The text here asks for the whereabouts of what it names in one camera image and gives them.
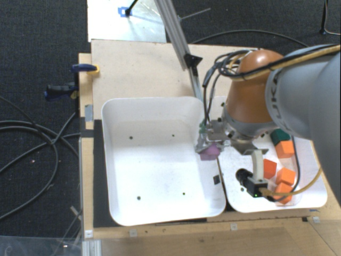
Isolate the pale wood board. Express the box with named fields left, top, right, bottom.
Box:
left=90, top=38, right=341, bottom=239

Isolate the white plastic tray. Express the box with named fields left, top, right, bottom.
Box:
left=101, top=96, right=228, bottom=227
left=206, top=95, right=329, bottom=214

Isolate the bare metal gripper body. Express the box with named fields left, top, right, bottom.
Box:
left=207, top=119, right=270, bottom=156

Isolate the green cube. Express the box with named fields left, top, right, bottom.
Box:
left=270, top=129, right=291, bottom=146

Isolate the purple cube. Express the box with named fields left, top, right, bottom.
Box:
left=199, top=143, right=222, bottom=162

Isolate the black cylinder on white bracket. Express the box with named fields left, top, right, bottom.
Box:
left=236, top=149, right=269, bottom=198

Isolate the orange cube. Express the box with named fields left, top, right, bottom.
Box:
left=274, top=140, right=295, bottom=159
left=263, top=158, right=278, bottom=179
left=275, top=167, right=297, bottom=186
left=271, top=182, right=294, bottom=205

